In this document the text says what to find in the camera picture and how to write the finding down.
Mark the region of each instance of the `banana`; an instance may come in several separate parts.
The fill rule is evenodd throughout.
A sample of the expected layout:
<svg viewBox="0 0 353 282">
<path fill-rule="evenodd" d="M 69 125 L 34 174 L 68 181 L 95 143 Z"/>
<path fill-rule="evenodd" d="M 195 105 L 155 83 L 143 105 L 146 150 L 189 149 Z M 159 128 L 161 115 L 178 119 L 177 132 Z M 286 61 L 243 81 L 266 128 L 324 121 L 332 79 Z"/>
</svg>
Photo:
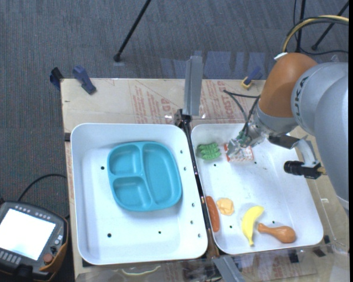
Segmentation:
<svg viewBox="0 0 353 282">
<path fill-rule="evenodd" d="M 254 231 L 255 220 L 263 213 L 264 207 L 254 206 L 248 209 L 242 219 L 242 231 L 247 237 L 249 245 L 253 246 L 252 233 Z"/>
</svg>

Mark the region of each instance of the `gray carpet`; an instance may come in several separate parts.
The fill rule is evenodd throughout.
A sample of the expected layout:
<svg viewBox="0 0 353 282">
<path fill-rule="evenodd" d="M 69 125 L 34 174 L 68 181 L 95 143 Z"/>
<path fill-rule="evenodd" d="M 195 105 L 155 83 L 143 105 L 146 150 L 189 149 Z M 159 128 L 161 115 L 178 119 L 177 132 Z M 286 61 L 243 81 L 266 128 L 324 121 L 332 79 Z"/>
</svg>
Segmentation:
<svg viewBox="0 0 353 282">
<path fill-rule="evenodd" d="M 33 180 L 66 174 L 60 92 L 49 75 L 66 78 L 82 65 L 92 78 L 184 78 L 201 55 L 205 79 L 243 79 L 256 66 L 266 79 L 273 57 L 299 21 L 302 0 L 152 0 L 118 51 L 146 0 L 0 0 L 0 191 L 15 200 Z M 306 0 L 304 18 L 336 15 L 348 0 Z M 349 7 L 342 14 L 349 18 Z M 348 62 L 348 26 L 302 29 L 301 48 L 318 62 Z M 297 47 L 295 38 L 288 51 Z M 22 199 L 68 213 L 65 179 L 48 177 Z M 71 247 L 55 282 L 73 281 Z M 13 281 L 0 273 L 1 281 Z"/>
</svg>

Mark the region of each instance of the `table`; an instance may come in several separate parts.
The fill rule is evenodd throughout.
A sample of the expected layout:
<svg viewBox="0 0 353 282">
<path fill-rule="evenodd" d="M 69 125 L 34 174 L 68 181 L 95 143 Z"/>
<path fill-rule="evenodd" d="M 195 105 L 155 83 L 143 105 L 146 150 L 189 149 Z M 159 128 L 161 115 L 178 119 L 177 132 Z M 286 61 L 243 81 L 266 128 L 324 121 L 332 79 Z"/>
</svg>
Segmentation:
<svg viewBox="0 0 353 282">
<path fill-rule="evenodd" d="M 113 266 L 84 266 L 76 243 L 76 221 L 73 191 L 71 143 L 73 128 L 81 123 L 163 123 L 172 124 L 174 114 L 183 108 L 184 79 L 91 79 L 97 91 L 89 95 L 76 79 L 61 80 L 61 103 L 65 131 L 65 154 L 68 172 L 71 214 L 72 249 L 77 282 L 81 281 L 215 281 L 220 279 L 210 258 L 170 261 L 159 264 L 128 264 Z M 235 102 L 223 92 L 259 95 L 264 80 L 255 80 L 246 90 L 242 80 L 203 80 L 199 116 L 193 116 L 191 128 L 205 123 L 243 123 L 244 117 Z M 238 98 L 245 111 L 253 99 Z M 306 133 L 296 128 L 291 136 L 302 138 Z M 308 136 L 315 147 L 314 137 Z M 315 247 L 232 256 L 241 265 L 245 281 L 329 281 L 329 278 L 349 281 L 349 218 L 336 198 L 327 176 L 307 179 L 315 205 L 324 227 L 324 239 Z M 208 250 L 215 258 L 217 248 L 212 239 Z"/>
</svg>

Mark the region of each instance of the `screen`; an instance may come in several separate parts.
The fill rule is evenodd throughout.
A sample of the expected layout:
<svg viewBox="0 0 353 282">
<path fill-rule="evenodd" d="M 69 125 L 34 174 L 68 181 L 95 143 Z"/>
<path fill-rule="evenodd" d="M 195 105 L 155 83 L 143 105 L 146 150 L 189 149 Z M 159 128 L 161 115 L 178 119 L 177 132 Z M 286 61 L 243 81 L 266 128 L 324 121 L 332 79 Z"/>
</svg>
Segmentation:
<svg viewBox="0 0 353 282">
<path fill-rule="evenodd" d="M 0 248 L 37 260 L 55 226 L 9 209 L 0 224 Z"/>
</svg>

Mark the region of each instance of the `blue divided plate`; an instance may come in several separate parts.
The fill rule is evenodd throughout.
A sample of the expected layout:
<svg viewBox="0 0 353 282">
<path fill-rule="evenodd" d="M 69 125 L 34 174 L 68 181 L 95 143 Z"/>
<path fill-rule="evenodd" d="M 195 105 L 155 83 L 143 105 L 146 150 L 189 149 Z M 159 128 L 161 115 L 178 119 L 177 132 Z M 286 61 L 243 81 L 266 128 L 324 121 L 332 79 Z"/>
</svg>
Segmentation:
<svg viewBox="0 0 353 282">
<path fill-rule="evenodd" d="M 127 210 L 168 208 L 182 196 L 174 156 L 158 142 L 128 142 L 115 146 L 107 157 L 107 168 L 112 195 Z"/>
</svg>

